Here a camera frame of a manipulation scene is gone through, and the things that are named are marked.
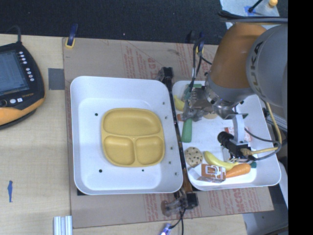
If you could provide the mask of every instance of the white plastic tray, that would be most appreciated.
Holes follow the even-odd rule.
[[[204,81],[195,81],[195,84],[199,83],[204,85]],[[173,86],[173,95],[177,95],[178,98],[181,98],[186,84],[190,84],[190,81],[176,82]],[[261,102],[257,95],[247,97],[242,105],[237,106],[237,111],[239,113],[248,113],[244,122],[245,126],[251,133],[267,140],[271,139],[268,126],[262,112]],[[180,134],[182,127],[183,122],[179,121]],[[191,146],[197,147],[200,151],[210,151],[217,158],[223,160],[222,146],[218,142],[217,136],[221,131],[224,131],[225,127],[233,127],[232,120],[223,120],[219,116],[214,119],[206,119],[203,117],[197,122],[192,122],[192,140],[190,143],[183,142],[183,149],[185,150]],[[272,143],[260,141],[253,137],[251,137],[249,146],[253,150],[273,147]],[[259,157],[265,156],[271,152],[272,151],[262,153]],[[188,174],[190,183],[199,190],[272,186],[279,183],[280,177],[281,171],[276,155],[257,161],[257,168],[251,169],[249,174],[228,178],[222,183],[198,181]]]
[[[80,76],[70,86],[74,180],[89,195],[175,192],[182,185],[179,147],[169,93],[156,80]],[[153,166],[120,167],[102,150],[101,117],[114,108],[153,111],[165,139],[163,160]]]

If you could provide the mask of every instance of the yellow banana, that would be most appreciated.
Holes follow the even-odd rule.
[[[180,100],[176,95],[174,95],[174,104],[177,110],[183,112],[185,103]]]
[[[204,151],[204,158],[208,164],[225,167],[226,171],[229,171],[232,167],[239,164],[238,162],[230,163],[230,162],[224,162],[222,160],[219,160],[209,151]]]

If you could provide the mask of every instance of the blue marker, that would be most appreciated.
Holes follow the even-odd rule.
[[[13,190],[13,181],[10,180],[9,185],[8,185],[8,192],[9,192],[9,201],[10,203],[13,202],[12,201],[12,190]]]

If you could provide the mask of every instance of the black fabric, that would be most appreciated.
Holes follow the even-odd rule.
[[[288,0],[279,0],[288,17]],[[17,24],[22,35],[184,43],[194,30],[218,45],[226,32],[220,0],[0,0],[0,33]]]

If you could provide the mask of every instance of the yellow plate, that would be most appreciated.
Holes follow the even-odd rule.
[[[102,148],[114,165],[140,167],[156,165],[164,157],[164,133],[152,111],[116,108],[101,121]]]

